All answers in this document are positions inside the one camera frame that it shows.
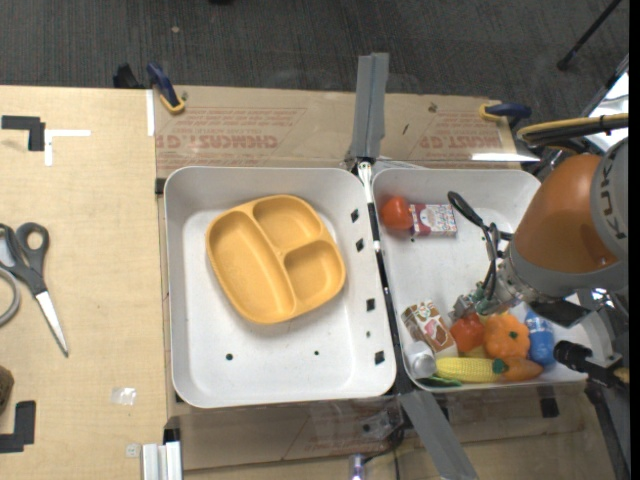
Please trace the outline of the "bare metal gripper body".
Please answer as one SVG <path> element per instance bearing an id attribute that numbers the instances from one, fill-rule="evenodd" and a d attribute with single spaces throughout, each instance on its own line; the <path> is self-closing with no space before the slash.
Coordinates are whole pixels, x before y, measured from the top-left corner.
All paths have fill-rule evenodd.
<path id="1" fill-rule="evenodd" d="M 521 303 L 538 301 L 542 294 L 524 282 L 510 260 L 492 262 L 484 281 L 470 294 L 472 309 L 482 316 L 510 311 Z"/>

